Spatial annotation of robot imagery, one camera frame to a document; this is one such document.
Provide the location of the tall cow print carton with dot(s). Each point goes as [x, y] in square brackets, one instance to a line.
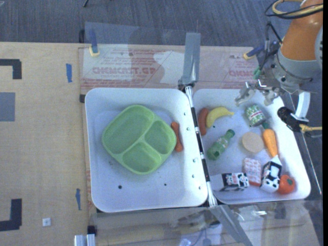
[271, 175]

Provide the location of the green bottle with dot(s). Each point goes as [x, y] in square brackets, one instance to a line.
[219, 146]

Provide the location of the orange pumpkin with green stem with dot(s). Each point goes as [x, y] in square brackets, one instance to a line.
[286, 184]

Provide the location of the green divided plate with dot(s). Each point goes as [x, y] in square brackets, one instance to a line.
[138, 138]

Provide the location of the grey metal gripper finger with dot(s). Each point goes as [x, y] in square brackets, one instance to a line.
[270, 98]
[244, 94]

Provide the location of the green can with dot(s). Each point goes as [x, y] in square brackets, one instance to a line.
[255, 115]

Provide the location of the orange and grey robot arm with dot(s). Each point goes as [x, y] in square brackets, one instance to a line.
[302, 40]

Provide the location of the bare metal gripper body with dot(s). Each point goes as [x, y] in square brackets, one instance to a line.
[271, 73]

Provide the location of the flat cow print carton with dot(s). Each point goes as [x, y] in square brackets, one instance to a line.
[235, 181]

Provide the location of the orange sausage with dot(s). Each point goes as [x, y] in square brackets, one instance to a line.
[177, 137]
[202, 120]

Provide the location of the yellow banana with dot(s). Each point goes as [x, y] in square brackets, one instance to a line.
[215, 114]

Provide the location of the beige round biscuit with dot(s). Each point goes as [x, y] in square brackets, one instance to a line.
[253, 142]

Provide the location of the brown cardboard board red print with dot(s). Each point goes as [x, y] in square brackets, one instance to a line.
[123, 68]

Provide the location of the white plastic tray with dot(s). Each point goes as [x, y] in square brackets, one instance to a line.
[235, 163]
[143, 188]

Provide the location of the black cylinder on white bracket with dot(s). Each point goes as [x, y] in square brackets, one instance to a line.
[289, 117]

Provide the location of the orange carrot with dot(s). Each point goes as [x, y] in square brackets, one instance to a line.
[270, 140]

